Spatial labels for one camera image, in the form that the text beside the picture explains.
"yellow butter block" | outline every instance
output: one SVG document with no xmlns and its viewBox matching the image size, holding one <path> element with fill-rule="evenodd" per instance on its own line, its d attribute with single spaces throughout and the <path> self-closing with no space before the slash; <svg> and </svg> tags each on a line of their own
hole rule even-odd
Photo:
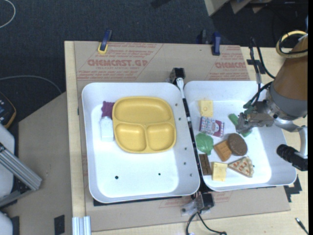
<svg viewBox="0 0 313 235">
<path fill-rule="evenodd" d="M 227 167 L 228 167 L 228 164 L 226 163 L 213 162 L 212 163 L 212 180 L 225 181 Z"/>
<path fill-rule="evenodd" d="M 202 117 L 213 116 L 213 101 L 212 100 L 199 100 L 198 101 L 200 114 Z"/>
</svg>

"wooden table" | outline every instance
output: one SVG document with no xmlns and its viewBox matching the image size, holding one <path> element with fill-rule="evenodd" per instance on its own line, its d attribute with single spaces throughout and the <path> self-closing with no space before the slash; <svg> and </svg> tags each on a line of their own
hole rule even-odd
<svg viewBox="0 0 313 235">
<path fill-rule="evenodd" d="M 243 56 L 250 59 L 248 47 L 241 47 Z M 283 64 L 284 59 L 278 56 L 275 48 L 261 48 L 263 59 L 267 69 L 272 74 L 277 74 Z M 75 51 L 74 42 L 65 41 L 66 58 L 66 80 L 67 80 L 67 112 L 68 112 L 68 131 L 69 131 L 69 152 L 70 152 L 70 171 L 71 171 L 71 191 L 72 191 L 72 213 L 73 217 L 86 216 L 84 200 L 84 184 L 82 171 L 82 157 L 80 145 L 80 126 L 78 109 L 78 94 L 76 83 Z M 251 80 L 255 80 L 254 69 L 248 69 Z M 263 83 L 266 84 L 271 79 L 263 75 Z M 298 125 L 307 125 L 307 118 L 299 119 L 295 122 Z M 300 138 L 297 134 L 284 132 L 287 144 L 299 149 Z M 300 194 L 292 195 L 290 203 L 291 211 L 279 213 L 267 213 L 249 216 L 239 216 L 231 218 L 212 219 L 207 222 L 211 229 L 226 231 L 227 234 L 305 234 L 296 223 L 298 217 L 303 224 L 309 227 L 309 207 L 308 207 L 308 173 L 297 170 L 301 183 L 302 191 Z M 186 223 L 175 223 L 166 225 L 156 225 L 148 227 L 129 228 L 112 231 L 93 232 L 95 235 L 184 235 Z M 195 234 L 212 234 L 200 221 L 192 222 L 189 231 Z"/>
</svg>

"robotic hand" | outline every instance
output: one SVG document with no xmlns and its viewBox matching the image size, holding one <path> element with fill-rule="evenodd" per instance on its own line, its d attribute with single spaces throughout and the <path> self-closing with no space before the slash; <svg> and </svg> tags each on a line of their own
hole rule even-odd
<svg viewBox="0 0 313 235">
<path fill-rule="evenodd" d="M 281 43 L 291 35 L 302 35 L 302 37 L 291 52 L 285 53 L 282 51 Z M 263 87 L 260 87 L 261 78 L 257 72 L 259 90 L 244 105 L 246 110 L 239 114 L 236 131 L 245 133 L 253 127 L 270 127 L 275 124 L 289 132 L 299 132 L 300 152 L 284 144 L 276 151 L 294 167 L 306 171 L 308 170 L 308 128 L 297 126 L 293 121 L 304 118 L 308 114 L 308 34 L 303 31 L 290 32 L 281 37 L 276 50 L 281 56 L 286 57 L 286 60 L 276 77 L 268 73 L 274 80 Z M 258 101 L 263 90 L 266 90 L 266 97 L 263 101 Z"/>
</svg>

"brown round cookie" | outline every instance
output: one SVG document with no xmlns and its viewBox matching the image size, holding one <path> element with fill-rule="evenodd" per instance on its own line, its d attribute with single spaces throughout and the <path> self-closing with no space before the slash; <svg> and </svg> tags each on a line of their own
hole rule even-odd
<svg viewBox="0 0 313 235">
<path fill-rule="evenodd" d="M 228 137 L 228 145 L 233 155 L 243 156 L 247 153 L 248 147 L 245 140 L 237 133 L 232 133 Z"/>
</svg>

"black floor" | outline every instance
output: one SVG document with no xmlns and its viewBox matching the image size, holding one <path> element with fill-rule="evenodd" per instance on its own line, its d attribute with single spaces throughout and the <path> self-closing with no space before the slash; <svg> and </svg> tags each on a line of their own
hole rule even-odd
<svg viewBox="0 0 313 235">
<path fill-rule="evenodd" d="M 306 30 L 308 0 L 274 0 L 258 13 L 236 15 L 229 3 L 209 17 L 204 0 L 0 0 L 0 92 L 17 109 L 20 121 L 66 90 L 64 41 L 112 41 L 195 44 L 206 29 L 220 32 L 221 44 L 274 47 L 291 30 Z M 281 5 L 288 1 L 295 4 Z"/>
</svg>

